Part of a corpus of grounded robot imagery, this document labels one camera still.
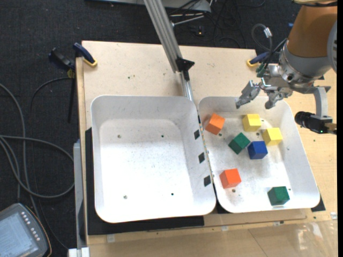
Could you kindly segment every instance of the orange cube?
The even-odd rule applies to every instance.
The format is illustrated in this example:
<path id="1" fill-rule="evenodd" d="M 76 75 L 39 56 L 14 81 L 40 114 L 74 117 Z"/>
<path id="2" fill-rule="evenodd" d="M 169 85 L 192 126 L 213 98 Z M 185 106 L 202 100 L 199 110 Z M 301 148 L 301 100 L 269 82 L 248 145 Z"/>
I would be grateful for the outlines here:
<path id="1" fill-rule="evenodd" d="M 220 174 L 223 188 L 235 187 L 241 182 L 241 176 L 237 169 L 227 169 Z"/>
<path id="2" fill-rule="evenodd" d="M 224 126 L 225 118 L 219 116 L 218 114 L 212 114 L 209 123 L 207 124 L 205 130 L 217 135 Z"/>

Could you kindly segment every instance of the bin with colored blocks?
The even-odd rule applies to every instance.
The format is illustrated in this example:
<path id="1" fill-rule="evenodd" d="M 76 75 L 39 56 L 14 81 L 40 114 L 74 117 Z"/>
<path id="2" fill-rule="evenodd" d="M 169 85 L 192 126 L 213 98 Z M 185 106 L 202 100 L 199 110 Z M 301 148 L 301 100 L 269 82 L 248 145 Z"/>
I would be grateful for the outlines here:
<path id="1" fill-rule="evenodd" d="M 283 140 L 282 134 L 278 127 L 267 128 L 262 133 L 262 138 L 267 146 L 278 145 Z"/>
<path id="2" fill-rule="evenodd" d="M 229 147 L 239 154 L 249 143 L 250 140 L 241 132 L 230 142 Z"/>
<path id="3" fill-rule="evenodd" d="M 217 135 L 224 126 L 225 118 L 219 116 L 218 114 L 212 114 L 211 119 L 205 130 Z"/>
<path id="4" fill-rule="evenodd" d="M 247 114 L 242 119 L 244 131 L 257 131 L 261 126 L 259 114 Z"/>
<path id="5" fill-rule="evenodd" d="M 283 205 L 289 200 L 288 191 L 285 186 L 273 187 L 268 191 L 268 197 L 272 206 Z"/>
<path id="6" fill-rule="evenodd" d="M 262 159 L 268 154 L 268 150 L 264 141 L 254 141 L 248 146 L 249 157 L 252 160 Z"/>
<path id="7" fill-rule="evenodd" d="M 238 169 L 224 170 L 219 177 L 223 188 L 235 187 L 242 181 Z"/>

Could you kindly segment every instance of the wooden table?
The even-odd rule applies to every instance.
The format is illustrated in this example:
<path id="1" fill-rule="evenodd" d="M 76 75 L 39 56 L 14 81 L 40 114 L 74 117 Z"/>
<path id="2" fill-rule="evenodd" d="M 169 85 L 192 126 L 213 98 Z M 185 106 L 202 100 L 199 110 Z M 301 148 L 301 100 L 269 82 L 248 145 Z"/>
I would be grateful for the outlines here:
<path id="1" fill-rule="evenodd" d="M 90 104 L 92 100 L 99 95 L 107 94 L 175 96 L 183 95 L 183 93 L 179 75 L 172 72 L 161 45 L 94 41 L 83 41 L 82 45 L 98 60 L 95 68 L 83 63 L 81 58 L 76 60 L 84 207 L 86 207 L 84 145 L 85 131 L 91 127 Z M 247 67 L 245 63 L 248 59 L 255 57 L 254 50 L 186 46 L 181 46 L 180 49 L 184 58 L 195 62 L 190 70 L 195 104 L 206 96 L 240 96 L 241 90 L 250 79 L 258 82 L 255 70 Z M 332 87 L 327 93 L 327 98 L 329 115 L 336 123 L 336 74 L 332 70 L 329 71 L 325 75 L 325 80 L 317 81 L 316 85 Z M 298 111 L 316 111 L 313 95 L 294 93 L 285 101 L 294 114 Z M 227 237 L 222 236 L 222 230 L 238 231 L 273 226 L 275 222 L 280 221 L 285 224 L 298 224 L 331 220 L 331 212 L 337 213 L 338 210 L 337 137 L 331 134 L 316 134 L 300 127 L 299 133 L 323 198 L 325 211 L 313 213 L 311 209 L 292 209 L 244 214 L 218 214 L 214 211 L 205 215 L 203 228 L 119 233 L 115 235 L 115 241 L 124 241 L 128 246 L 135 247 L 145 239 L 168 237 L 171 243 L 182 243 L 184 236 L 211 233 L 211 239 L 222 241 L 223 247 L 226 247 Z M 93 254 L 97 256 L 99 252 L 101 252 L 99 256 L 110 256 L 113 248 L 118 251 L 118 256 L 122 256 L 121 247 L 108 243 L 108 239 L 112 238 L 106 235 L 86 235 L 86 243 L 90 247 L 92 256 Z M 255 242 L 251 241 L 251 243 L 245 246 L 254 247 Z M 140 256 L 153 256 L 153 254 L 151 250 Z"/>

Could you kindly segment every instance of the blue cube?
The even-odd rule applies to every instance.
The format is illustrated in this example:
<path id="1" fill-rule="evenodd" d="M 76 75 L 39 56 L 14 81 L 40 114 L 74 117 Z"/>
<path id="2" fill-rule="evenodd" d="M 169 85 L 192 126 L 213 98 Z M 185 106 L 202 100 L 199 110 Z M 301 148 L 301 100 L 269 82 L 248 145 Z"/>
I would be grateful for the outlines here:
<path id="1" fill-rule="evenodd" d="M 250 159 L 262 159 L 268 154 L 266 143 L 264 141 L 253 141 L 248 146 Z"/>

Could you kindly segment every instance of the white tray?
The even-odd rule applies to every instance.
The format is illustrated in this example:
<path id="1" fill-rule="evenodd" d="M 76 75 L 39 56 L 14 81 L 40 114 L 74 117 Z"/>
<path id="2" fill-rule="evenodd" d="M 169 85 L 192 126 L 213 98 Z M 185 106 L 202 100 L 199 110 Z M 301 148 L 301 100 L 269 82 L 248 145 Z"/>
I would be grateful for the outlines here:
<path id="1" fill-rule="evenodd" d="M 216 203 L 197 109 L 185 97 L 91 104 L 95 210 L 106 222 L 205 215 Z"/>
<path id="2" fill-rule="evenodd" d="M 220 134 L 214 135 L 204 130 L 204 138 L 218 201 L 231 213 L 312 208 L 320 200 L 289 105 L 279 101 L 274 108 L 266 110 L 264 104 L 267 100 L 267 97 L 257 97 L 239 109 L 236 109 L 235 97 L 206 97 L 199 103 L 204 129 L 213 113 L 225 118 Z M 246 114 L 260 115 L 263 121 L 258 131 L 244 131 L 242 118 Z M 268 154 L 261 160 L 251 160 L 247 149 L 236 154 L 228 146 L 240 132 L 250 141 L 263 141 L 262 132 L 269 127 L 278 127 L 283 141 L 277 146 L 267 146 Z M 232 168 L 238 169 L 242 182 L 235 188 L 224 189 L 219 174 Z M 276 186 L 288 189 L 290 200 L 283 206 L 270 204 L 267 192 Z"/>

